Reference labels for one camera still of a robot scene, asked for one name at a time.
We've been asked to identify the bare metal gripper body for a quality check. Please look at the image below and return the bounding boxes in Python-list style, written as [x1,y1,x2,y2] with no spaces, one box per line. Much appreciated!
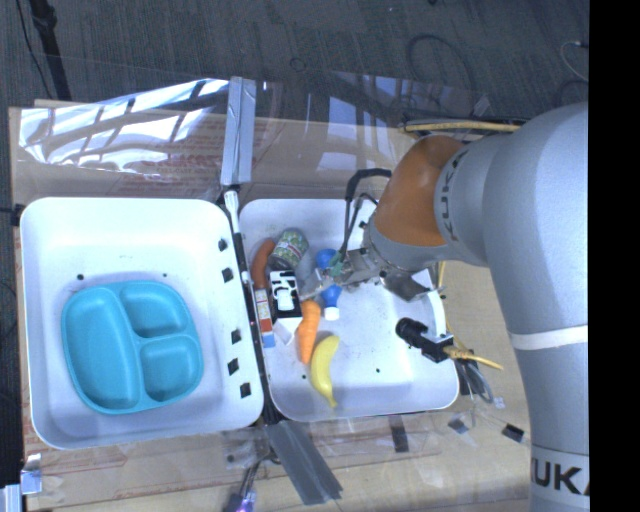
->
[333,246,435,303]

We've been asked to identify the blue bottle with white cap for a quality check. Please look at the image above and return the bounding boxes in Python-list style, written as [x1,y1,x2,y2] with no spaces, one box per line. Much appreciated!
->
[314,247,344,322]

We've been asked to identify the black and white carton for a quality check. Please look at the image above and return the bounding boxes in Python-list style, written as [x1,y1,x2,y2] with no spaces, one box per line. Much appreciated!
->
[268,269,304,320]

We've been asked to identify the green can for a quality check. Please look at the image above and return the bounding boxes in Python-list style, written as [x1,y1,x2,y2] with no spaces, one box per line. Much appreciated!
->
[268,227,311,272]

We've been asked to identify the orange carrot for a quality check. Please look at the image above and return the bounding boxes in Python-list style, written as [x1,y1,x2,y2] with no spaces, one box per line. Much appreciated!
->
[295,299,323,366]

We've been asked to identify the orange sausage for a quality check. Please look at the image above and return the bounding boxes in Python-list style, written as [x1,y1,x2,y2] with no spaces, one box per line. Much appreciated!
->
[250,238,278,291]

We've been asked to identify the white packet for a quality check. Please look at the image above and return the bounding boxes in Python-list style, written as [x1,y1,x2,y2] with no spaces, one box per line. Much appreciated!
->
[273,318,300,347]

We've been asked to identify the red and white carton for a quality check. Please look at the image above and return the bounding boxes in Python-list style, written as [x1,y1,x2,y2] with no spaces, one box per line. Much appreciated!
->
[253,286,277,350]

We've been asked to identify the white plastic tray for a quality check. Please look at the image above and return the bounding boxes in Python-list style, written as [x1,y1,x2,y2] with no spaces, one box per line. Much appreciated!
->
[18,195,266,451]
[238,197,461,424]

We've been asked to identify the yellow banana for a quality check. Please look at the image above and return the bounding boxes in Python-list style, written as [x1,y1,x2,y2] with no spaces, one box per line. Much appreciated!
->
[309,334,342,410]

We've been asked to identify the blue divided plate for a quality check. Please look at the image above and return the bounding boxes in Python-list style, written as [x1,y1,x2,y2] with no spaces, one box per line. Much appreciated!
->
[60,279,205,417]

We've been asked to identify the black cylinder on white bracket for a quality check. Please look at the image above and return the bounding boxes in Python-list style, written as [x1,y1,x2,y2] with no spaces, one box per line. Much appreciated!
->
[395,272,455,365]

